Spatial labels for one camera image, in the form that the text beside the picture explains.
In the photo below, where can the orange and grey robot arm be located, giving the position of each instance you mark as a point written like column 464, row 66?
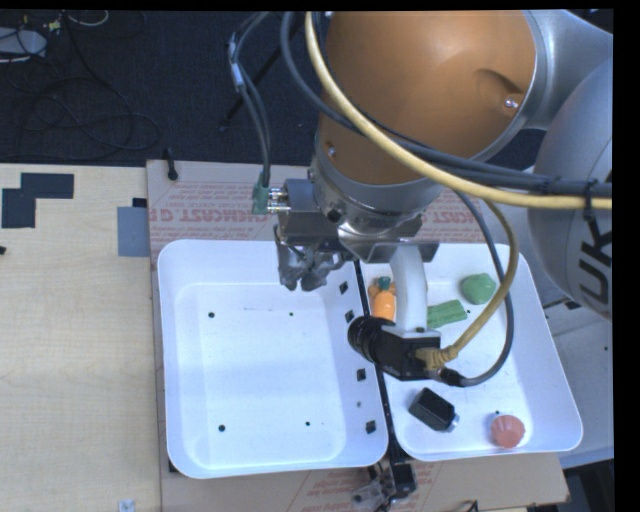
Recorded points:
column 430, row 85

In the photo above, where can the white plastic tray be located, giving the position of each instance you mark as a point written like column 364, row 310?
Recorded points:
column 490, row 380
column 260, row 375

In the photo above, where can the black cylinder on white bracket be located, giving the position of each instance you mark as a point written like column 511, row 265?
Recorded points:
column 395, row 350

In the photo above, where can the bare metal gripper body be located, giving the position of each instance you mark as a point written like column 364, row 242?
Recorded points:
column 310, row 215

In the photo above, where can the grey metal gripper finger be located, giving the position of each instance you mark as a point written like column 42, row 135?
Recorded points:
column 289, row 267
column 316, row 275

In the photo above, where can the pink round toy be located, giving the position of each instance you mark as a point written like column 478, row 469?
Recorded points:
column 507, row 431

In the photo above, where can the brown cardboard board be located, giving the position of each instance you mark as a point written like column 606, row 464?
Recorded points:
column 210, row 210

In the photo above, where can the green ribbed toy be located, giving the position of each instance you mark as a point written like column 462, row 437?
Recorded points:
column 446, row 314

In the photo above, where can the light green rounded toy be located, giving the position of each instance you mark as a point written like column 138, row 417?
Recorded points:
column 478, row 289

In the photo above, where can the black box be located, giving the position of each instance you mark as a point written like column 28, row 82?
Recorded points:
column 431, row 409

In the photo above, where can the orange carrot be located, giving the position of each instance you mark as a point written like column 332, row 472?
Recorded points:
column 384, row 304

